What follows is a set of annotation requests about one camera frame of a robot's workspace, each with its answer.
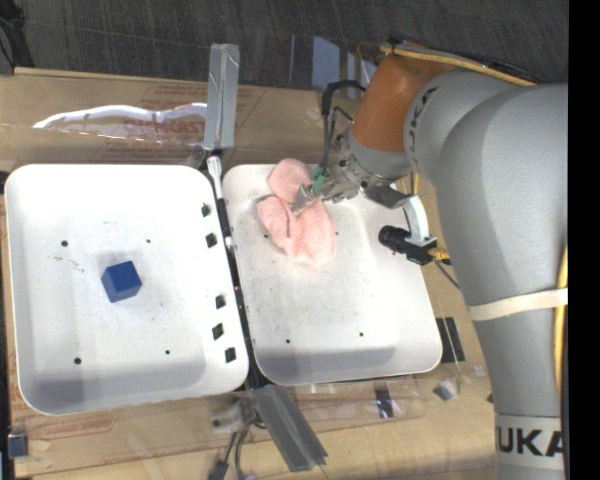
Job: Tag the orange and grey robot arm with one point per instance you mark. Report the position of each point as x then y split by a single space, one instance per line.
500 193

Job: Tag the black cylinder on white bracket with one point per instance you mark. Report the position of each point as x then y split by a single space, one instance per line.
405 242

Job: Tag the pink cloth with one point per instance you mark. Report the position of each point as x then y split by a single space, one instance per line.
305 235

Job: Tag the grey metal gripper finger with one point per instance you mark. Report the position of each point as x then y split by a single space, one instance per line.
308 192
298 207

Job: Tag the white plastic tray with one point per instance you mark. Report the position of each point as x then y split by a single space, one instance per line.
130 328
330 313

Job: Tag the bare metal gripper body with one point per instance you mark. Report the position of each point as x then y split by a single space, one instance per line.
341 180

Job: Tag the brown cardboard board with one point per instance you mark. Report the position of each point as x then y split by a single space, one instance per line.
290 118

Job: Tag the thin black and white rod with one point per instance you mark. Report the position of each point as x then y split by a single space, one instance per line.
228 238

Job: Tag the blue cube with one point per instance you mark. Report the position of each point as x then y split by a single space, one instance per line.
121 281

